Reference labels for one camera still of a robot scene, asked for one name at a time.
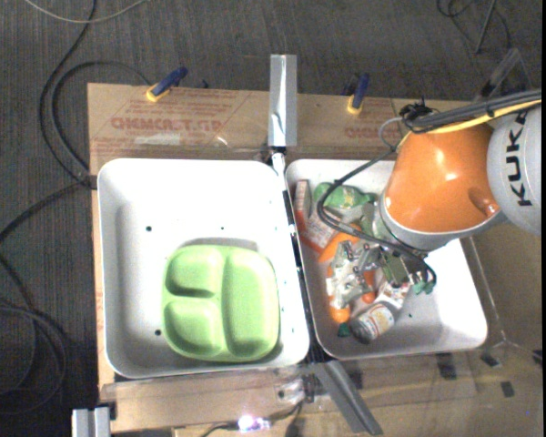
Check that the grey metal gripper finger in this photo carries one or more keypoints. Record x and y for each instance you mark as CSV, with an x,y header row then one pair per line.
x,y
349,254
346,289

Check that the white packet with red print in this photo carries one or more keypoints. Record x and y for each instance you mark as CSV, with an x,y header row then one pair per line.
x,y
391,295

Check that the orange and white carton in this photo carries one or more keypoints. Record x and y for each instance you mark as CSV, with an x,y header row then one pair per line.
x,y
310,226

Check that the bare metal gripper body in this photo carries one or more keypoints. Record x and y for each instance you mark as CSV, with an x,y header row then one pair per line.
x,y
397,267

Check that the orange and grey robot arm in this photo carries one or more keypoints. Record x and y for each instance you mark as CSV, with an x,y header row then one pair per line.
x,y
441,185

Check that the green divided plate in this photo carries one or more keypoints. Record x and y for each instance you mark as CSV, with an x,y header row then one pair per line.
x,y
236,303

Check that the white plastic tray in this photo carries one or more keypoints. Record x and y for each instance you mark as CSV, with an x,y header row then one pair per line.
x,y
446,307
136,244

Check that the brown cardboard board red print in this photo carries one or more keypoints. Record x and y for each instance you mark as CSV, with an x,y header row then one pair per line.
x,y
186,121

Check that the small white labelled can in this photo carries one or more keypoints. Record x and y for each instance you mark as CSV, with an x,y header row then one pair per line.
x,y
374,322

